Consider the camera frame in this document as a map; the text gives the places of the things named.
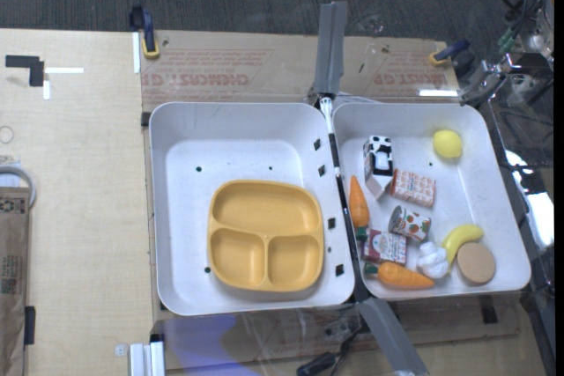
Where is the yellow divided plate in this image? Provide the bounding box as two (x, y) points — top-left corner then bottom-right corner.
(206, 179), (326, 293)

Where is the orange carrot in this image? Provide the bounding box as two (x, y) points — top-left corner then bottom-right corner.
(348, 174), (370, 241)
(363, 260), (436, 291)

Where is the brown paper bag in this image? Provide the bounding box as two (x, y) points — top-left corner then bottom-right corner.
(0, 187), (32, 376)

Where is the white garlic bulb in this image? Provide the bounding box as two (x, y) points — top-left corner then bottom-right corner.
(416, 240), (450, 280)

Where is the yellow lemon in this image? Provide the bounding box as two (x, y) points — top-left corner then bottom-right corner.
(432, 129), (464, 159)

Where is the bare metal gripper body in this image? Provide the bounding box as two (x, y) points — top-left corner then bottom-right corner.
(505, 3), (555, 81)

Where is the white can with orange print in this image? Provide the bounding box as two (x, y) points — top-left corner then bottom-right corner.
(387, 205), (432, 243)

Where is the black and white milk carton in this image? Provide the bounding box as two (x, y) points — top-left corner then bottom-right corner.
(362, 135), (395, 200)

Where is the orange print juice carton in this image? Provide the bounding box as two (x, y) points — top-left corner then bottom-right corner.
(389, 168), (437, 209)

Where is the yellow banana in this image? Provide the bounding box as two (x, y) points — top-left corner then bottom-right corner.
(441, 224), (485, 266)

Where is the tan round biscuit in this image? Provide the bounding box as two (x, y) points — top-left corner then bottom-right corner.
(456, 242), (497, 286)

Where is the red and white carton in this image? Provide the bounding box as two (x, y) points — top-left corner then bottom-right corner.
(360, 228), (408, 266)

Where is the white plastic tray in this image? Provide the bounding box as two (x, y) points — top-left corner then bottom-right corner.
(330, 101), (532, 302)
(148, 100), (356, 317)

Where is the brown cardboard board red print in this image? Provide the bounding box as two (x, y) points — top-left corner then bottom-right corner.
(139, 29), (523, 371)

